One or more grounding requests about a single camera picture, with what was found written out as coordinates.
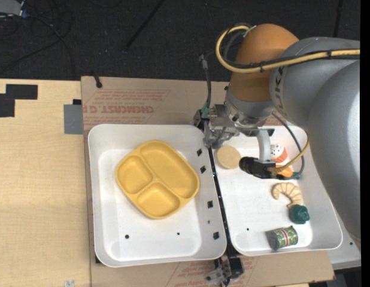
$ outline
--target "black pole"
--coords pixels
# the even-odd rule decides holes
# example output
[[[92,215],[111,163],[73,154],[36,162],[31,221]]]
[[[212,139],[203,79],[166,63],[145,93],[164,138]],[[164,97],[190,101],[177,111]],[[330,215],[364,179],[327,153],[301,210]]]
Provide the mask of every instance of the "black pole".
[[[342,13],[342,7],[343,7],[344,0],[339,0],[338,8],[336,9],[336,22],[335,22],[335,28],[334,28],[334,35],[333,37],[338,36],[338,28],[339,28],[339,21],[341,20],[341,13]]]
[[[129,50],[129,47],[131,44],[135,41],[137,36],[141,33],[141,31],[146,27],[148,22],[153,18],[153,16],[156,14],[156,12],[159,10],[161,5],[165,2],[165,0],[160,0],[159,3],[154,7],[152,12],[149,14],[149,16],[145,19],[145,21],[141,24],[141,26],[138,28],[136,33],[132,36],[132,38],[127,42],[127,44],[123,48],[123,53],[127,53]]]

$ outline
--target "wooden surface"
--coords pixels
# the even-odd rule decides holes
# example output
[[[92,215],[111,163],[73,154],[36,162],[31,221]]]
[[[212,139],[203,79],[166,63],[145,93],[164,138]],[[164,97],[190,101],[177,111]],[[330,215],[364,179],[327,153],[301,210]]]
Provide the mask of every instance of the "wooden surface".
[[[90,286],[84,145],[64,134],[63,106],[81,99],[79,81],[38,84],[0,118],[0,287]]]

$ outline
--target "cardboard box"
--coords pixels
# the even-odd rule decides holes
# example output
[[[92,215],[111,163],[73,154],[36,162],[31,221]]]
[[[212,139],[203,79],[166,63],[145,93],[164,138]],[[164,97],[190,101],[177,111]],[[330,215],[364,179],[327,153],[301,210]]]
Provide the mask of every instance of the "cardboard box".
[[[151,80],[138,78],[81,79],[84,145],[92,286],[209,286],[204,274],[214,269],[214,261],[169,262],[111,268],[96,262],[93,241],[93,209],[87,135],[102,123],[192,124],[196,111],[204,105],[207,86],[203,81]],[[227,83],[213,82],[211,103],[223,103]],[[279,124],[270,118],[268,124]],[[326,251],[241,257],[244,274],[229,286],[276,286],[321,282],[334,278]]]

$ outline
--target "round beige toy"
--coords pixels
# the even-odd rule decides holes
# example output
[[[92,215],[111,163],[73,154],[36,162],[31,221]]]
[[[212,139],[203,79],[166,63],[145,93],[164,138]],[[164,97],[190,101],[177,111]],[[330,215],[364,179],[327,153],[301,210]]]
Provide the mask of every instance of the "round beige toy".
[[[233,146],[222,146],[216,151],[216,153],[217,160],[225,169],[234,169],[238,167],[241,154]]]

